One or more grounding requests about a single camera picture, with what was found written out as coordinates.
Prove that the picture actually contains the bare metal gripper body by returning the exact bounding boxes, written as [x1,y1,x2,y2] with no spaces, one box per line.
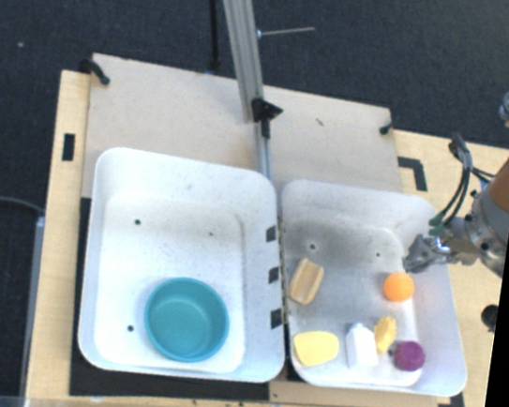
[428,211,509,279]

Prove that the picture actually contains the orange ball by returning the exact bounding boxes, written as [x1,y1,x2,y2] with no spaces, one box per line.
[381,268,418,306]

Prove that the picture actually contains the white plastic tray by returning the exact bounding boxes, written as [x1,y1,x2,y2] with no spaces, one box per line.
[251,174,494,407]
[65,143,314,397]

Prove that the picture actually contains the yellow toy banana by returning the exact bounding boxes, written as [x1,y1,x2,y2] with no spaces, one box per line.
[369,312,400,358]

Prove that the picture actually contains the purple toy grapes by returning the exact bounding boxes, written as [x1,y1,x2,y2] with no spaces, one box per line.
[390,338,429,376]

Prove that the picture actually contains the white carton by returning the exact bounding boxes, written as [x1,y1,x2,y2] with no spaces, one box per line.
[340,320,385,373]

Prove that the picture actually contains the tan toy bread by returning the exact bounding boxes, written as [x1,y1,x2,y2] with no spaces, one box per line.
[286,256,327,309]

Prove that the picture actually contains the yellow toy cheese slice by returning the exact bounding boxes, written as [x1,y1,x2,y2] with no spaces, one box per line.
[290,326,343,372]

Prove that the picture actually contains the thin black and white rod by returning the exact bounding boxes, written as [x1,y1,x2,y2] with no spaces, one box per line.
[228,121,324,346]

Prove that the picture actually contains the black block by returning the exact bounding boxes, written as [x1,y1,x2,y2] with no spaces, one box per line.
[247,95,286,129]

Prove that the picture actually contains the teal bowl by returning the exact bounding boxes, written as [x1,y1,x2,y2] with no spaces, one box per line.
[137,271,237,369]

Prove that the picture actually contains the pale flat board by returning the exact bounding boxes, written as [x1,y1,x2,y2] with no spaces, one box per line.
[44,53,497,407]

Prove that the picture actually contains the black cylinder on white bracket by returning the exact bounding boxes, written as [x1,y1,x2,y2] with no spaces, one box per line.
[478,302,501,334]

